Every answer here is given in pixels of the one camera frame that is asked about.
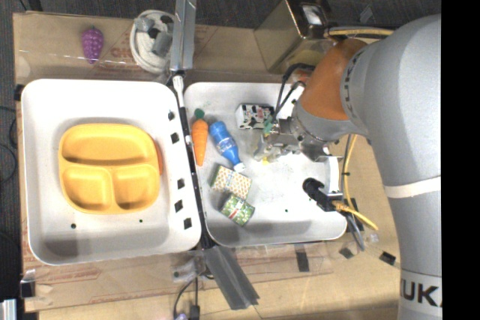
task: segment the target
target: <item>purple grape toy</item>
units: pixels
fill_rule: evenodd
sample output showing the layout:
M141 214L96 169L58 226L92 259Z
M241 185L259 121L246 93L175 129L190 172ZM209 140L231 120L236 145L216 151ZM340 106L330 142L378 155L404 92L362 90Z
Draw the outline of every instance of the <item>purple grape toy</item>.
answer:
M82 33L82 46L83 55L90 64L94 64L100 58L100 52L104 47L104 34L92 26Z

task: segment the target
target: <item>orange carrot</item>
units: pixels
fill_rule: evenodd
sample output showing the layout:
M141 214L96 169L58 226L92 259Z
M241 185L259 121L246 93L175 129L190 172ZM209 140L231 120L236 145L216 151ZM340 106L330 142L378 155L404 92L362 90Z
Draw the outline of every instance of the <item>orange carrot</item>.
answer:
M209 137L209 125L202 119L203 113L195 111L195 115L197 120L192 124L193 151L195 152L196 164L202 166L207 148L207 138Z

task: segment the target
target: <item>yellow plastic tray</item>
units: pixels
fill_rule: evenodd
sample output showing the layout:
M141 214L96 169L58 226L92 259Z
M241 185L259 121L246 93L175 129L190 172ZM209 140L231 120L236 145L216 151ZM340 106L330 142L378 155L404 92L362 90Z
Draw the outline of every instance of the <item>yellow plastic tray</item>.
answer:
M126 214L152 205L160 191L161 153L144 130L127 124L80 124L58 151L61 189L90 214Z

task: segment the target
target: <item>blue plastic bottle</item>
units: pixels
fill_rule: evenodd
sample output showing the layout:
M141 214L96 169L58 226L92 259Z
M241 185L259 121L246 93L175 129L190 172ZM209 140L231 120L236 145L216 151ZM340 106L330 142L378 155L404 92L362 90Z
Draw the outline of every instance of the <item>blue plastic bottle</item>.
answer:
M215 123L210 124L208 131L217 146L217 150L223 157L233 164L233 169L236 172L243 171L245 169L245 164L240 161L239 147L228 132L225 123L222 121L216 121Z

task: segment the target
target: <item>green can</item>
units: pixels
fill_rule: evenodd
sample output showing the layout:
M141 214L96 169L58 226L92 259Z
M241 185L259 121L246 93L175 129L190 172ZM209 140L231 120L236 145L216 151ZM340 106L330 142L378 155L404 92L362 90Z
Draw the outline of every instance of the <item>green can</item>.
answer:
M230 193L221 205L220 212L239 226L244 226L254 214L255 207L237 195Z

